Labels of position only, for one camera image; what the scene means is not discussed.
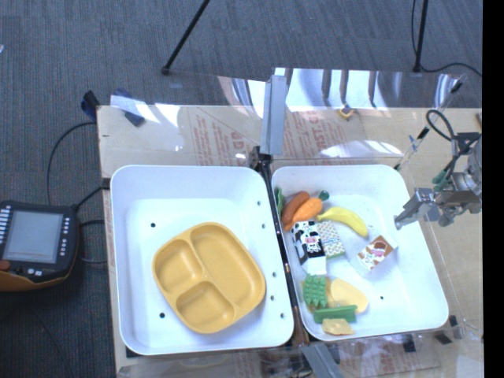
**yellow potato slice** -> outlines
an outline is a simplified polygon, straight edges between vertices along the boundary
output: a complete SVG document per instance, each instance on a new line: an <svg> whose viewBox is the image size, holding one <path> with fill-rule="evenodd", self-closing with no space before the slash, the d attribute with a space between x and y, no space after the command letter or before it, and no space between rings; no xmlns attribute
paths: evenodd
<svg viewBox="0 0 504 378"><path fill-rule="evenodd" d="M336 306L357 306L355 313L364 312L369 304L362 291L341 279L331 282L331 297Z"/></svg>
<svg viewBox="0 0 504 378"><path fill-rule="evenodd" d="M323 319L322 330L330 335L353 335L355 332L344 318Z"/></svg>

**banana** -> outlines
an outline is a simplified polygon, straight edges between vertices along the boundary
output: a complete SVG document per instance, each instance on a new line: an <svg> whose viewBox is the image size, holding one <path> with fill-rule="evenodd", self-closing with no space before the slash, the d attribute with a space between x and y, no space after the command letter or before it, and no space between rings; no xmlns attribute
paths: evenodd
<svg viewBox="0 0 504 378"><path fill-rule="evenodd" d="M361 217L352 210L348 210L343 207L331 207L325 210L322 214L319 214L317 216L317 220L339 221L340 223L348 225L360 236L368 235L368 227L366 226L364 220L362 220Z"/></svg>

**brown sausage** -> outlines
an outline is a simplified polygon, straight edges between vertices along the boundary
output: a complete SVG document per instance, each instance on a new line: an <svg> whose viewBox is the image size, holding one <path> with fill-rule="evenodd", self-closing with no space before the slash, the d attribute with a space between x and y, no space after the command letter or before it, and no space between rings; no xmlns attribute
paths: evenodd
<svg viewBox="0 0 504 378"><path fill-rule="evenodd" d="M300 191L291 200L289 200L282 209L280 220L283 225L289 224L297 209L309 199L309 193Z"/></svg>

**yellow divided plate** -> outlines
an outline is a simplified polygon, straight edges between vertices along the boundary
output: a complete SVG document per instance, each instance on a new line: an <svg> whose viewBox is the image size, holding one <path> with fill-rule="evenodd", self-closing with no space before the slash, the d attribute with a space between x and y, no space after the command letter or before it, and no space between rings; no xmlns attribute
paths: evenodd
<svg viewBox="0 0 504 378"><path fill-rule="evenodd" d="M177 316L195 332L218 332L263 299L264 275L247 248L224 225L195 225L154 255L157 286Z"/></svg>

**dark gray carpet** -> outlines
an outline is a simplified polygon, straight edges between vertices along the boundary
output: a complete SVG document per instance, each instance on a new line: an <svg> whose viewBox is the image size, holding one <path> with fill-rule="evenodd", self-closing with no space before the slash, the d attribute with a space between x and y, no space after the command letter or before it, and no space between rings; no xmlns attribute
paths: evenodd
<svg viewBox="0 0 504 378"><path fill-rule="evenodd" d="M89 121L80 109L86 91L102 104L117 87L147 103L171 102L161 67L201 2L0 0L0 199L47 202L50 152L66 130ZM172 69L264 81L274 67L409 72L412 7L413 0L212 0ZM482 53L483 0L429 0L424 69L458 62L482 72ZM480 76L464 65L444 72L468 76L452 106L481 106ZM51 202L77 203L99 184L96 128L78 128L54 154ZM101 219L100 195L79 216ZM105 257L101 225L83 230L83 248ZM1 377L114 376L106 266L78 261L58 286L0 293L0 332Z"/></svg>

